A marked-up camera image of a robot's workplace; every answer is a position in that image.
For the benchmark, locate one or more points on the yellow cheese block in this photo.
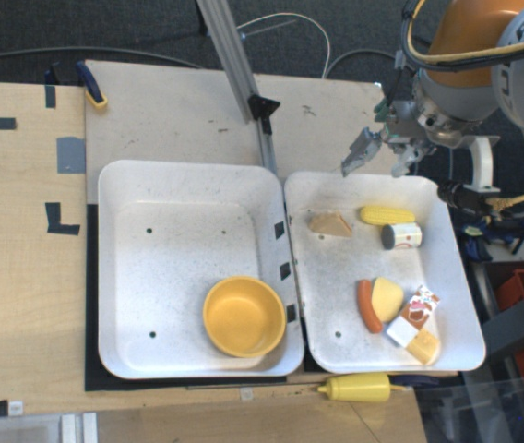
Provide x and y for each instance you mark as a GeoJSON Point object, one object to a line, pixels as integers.
{"type": "Point", "coordinates": [424, 346]}

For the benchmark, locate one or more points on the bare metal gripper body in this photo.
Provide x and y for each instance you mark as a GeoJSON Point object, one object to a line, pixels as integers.
{"type": "Point", "coordinates": [428, 129]}

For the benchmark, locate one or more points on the orange sausage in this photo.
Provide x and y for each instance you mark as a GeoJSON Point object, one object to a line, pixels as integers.
{"type": "Point", "coordinates": [367, 309]}

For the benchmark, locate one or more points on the yellow corn cob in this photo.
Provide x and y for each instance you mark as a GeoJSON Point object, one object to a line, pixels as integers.
{"type": "Point", "coordinates": [386, 215]}

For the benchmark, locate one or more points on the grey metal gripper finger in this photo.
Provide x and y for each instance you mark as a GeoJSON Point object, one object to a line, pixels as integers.
{"type": "Point", "coordinates": [361, 150]}
{"type": "Point", "coordinates": [407, 157]}

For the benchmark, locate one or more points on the brown and white carton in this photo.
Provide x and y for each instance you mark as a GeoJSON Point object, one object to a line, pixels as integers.
{"type": "Point", "coordinates": [416, 314]}

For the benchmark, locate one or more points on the yellow rounded toy fruit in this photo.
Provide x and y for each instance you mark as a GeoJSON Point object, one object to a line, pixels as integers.
{"type": "Point", "coordinates": [386, 299]}

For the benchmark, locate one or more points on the small white can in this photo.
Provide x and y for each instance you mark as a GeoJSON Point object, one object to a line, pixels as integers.
{"type": "Point", "coordinates": [405, 236]}

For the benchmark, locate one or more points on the yellow squeeze bottle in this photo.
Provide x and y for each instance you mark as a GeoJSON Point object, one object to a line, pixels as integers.
{"type": "Point", "coordinates": [359, 387]}

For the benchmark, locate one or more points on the black cylinder on white bracket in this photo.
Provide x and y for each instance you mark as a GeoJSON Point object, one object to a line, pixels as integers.
{"type": "Point", "coordinates": [481, 164]}

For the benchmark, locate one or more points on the tan bread slice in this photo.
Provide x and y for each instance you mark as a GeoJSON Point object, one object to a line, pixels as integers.
{"type": "Point", "coordinates": [329, 225]}

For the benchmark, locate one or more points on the yellow bowl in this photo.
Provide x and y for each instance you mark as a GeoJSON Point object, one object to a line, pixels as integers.
{"type": "Point", "coordinates": [243, 316]}

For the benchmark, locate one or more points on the pale flat board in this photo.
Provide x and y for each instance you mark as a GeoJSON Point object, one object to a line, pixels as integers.
{"type": "Point", "coordinates": [174, 118]}

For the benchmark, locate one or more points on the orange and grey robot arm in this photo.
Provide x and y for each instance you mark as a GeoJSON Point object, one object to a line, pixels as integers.
{"type": "Point", "coordinates": [483, 16]}

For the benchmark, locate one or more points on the white plastic tray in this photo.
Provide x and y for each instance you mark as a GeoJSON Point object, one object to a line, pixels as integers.
{"type": "Point", "coordinates": [174, 270]}
{"type": "Point", "coordinates": [336, 266]}

